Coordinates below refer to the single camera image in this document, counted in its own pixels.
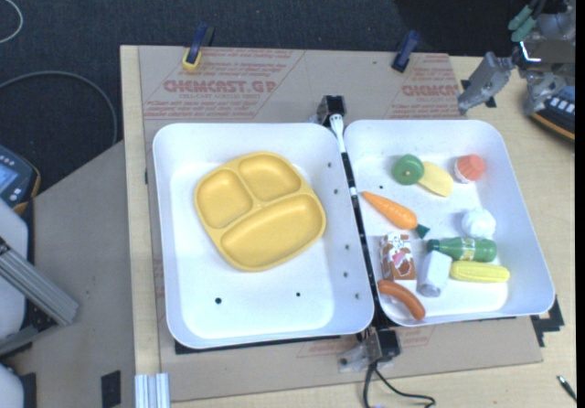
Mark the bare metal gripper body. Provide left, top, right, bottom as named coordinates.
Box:
left=518, top=11, right=576, bottom=76

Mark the orange and white cupcake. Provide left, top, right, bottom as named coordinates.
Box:
left=453, top=154, right=487, bottom=185

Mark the yellow toy fruit slice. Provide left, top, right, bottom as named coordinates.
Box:
left=417, top=161, right=455, bottom=199

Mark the green round toy fruit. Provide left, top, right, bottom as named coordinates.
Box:
left=390, top=154, right=426, bottom=188

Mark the white toy garlic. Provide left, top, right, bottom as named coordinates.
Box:
left=460, top=208, right=498, bottom=240

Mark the orange carrot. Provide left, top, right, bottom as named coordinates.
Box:
left=361, top=190, right=431, bottom=237

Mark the green bottle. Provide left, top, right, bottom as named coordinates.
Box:
left=426, top=236, right=498, bottom=264

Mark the thin black and white rod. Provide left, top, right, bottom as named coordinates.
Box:
left=329, top=113, right=383, bottom=330

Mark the white plastic tray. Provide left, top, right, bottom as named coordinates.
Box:
left=342, top=118, right=557, bottom=328
left=152, top=122, right=377, bottom=349

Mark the yellow corn cob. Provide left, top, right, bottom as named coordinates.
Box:
left=449, top=260, right=512, bottom=285

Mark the brown cardboard board red print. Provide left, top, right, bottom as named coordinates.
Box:
left=136, top=45, right=546, bottom=403

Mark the brown and white carton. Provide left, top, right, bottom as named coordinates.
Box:
left=378, top=232, right=418, bottom=283

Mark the white can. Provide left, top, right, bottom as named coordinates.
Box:
left=415, top=250, right=454, bottom=298

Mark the orange sausage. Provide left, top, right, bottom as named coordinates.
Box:
left=377, top=279, right=427, bottom=322

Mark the yellow divided plate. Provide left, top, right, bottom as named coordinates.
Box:
left=193, top=150, right=327, bottom=274

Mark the black pen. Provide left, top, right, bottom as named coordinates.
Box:
left=556, top=374, right=576, bottom=401

